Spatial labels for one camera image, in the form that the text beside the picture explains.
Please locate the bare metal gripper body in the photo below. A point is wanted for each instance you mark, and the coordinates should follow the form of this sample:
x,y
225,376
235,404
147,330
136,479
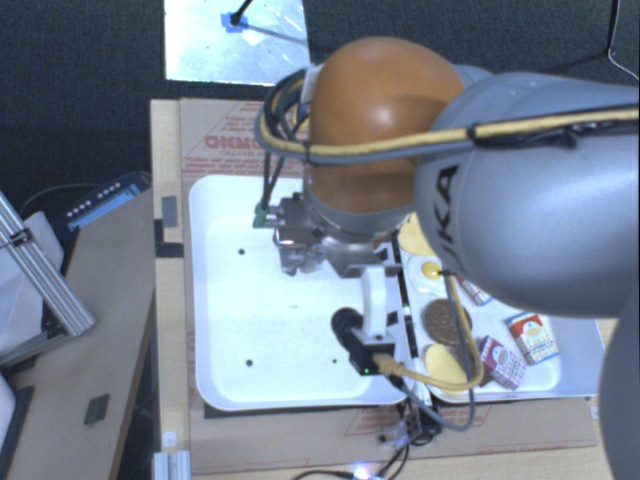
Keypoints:
x,y
300,238

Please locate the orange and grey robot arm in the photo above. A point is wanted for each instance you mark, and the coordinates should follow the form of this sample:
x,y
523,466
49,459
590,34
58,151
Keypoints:
x,y
525,208

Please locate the white plastic tray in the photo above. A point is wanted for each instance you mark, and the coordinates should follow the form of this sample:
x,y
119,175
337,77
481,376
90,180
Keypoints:
x,y
575,358
270,318

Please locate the pale yellow round slice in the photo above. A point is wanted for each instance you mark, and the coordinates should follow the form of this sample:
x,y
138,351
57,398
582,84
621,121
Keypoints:
x,y
412,240

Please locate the white and yellow fried egg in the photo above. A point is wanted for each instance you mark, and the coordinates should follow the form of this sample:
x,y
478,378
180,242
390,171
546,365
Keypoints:
x,y
425,274

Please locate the thin black and white rod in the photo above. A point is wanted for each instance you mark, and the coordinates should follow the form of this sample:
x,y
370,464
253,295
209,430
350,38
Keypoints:
x,y
411,328

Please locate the brown round biscuit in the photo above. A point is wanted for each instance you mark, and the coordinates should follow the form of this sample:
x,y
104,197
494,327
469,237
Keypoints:
x,y
442,322

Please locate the red and white striped packet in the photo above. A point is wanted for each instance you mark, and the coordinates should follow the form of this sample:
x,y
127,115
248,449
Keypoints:
x,y
477,293

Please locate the yellow oval toy food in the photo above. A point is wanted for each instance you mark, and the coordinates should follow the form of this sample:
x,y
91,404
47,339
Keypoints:
x,y
442,363

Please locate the brown cardboard board red print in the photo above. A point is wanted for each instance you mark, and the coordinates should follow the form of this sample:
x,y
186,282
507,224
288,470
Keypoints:
x,y
310,438

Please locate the red checked small carton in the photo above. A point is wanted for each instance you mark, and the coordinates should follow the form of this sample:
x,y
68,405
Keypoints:
x,y
505,365

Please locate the red and white carton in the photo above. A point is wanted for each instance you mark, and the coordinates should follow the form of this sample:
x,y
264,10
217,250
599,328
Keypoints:
x,y
534,339

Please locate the black cylinder on white bracket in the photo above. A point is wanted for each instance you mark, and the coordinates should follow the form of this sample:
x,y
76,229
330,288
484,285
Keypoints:
x,y
373,298

